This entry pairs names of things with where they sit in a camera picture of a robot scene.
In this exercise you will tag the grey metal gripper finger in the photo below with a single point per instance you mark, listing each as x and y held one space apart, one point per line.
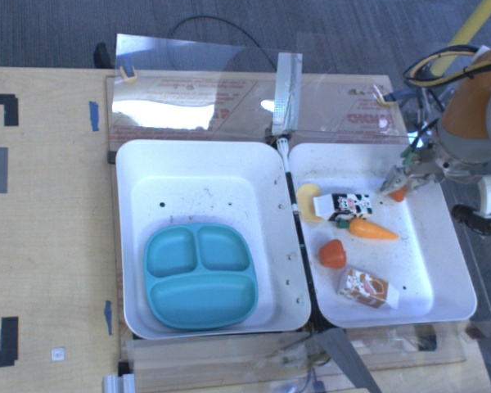
415 184
393 177

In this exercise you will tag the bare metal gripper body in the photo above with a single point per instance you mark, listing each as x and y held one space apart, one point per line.
431 166

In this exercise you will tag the small orange round toy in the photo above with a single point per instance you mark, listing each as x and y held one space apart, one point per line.
398 195

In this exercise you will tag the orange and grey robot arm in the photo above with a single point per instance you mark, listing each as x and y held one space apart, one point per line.
468 109

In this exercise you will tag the black and white cow carton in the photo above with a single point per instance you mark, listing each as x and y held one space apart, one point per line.
348 205

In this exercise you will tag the orange carrot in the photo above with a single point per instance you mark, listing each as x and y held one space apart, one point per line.
368 229

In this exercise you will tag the white plastic tray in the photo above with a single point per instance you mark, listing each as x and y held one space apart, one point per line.
425 268
213 178

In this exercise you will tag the yellow banana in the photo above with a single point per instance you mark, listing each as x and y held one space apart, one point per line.
305 203

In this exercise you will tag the thin black and white rod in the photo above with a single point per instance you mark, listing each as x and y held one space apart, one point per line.
298 227

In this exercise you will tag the brown and white carton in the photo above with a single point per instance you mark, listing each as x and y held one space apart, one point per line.
366 289

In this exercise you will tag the blue divided plate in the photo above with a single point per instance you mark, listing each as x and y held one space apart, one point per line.
200 297

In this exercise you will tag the black cylinder on white bracket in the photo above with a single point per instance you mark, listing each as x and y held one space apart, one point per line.
474 217

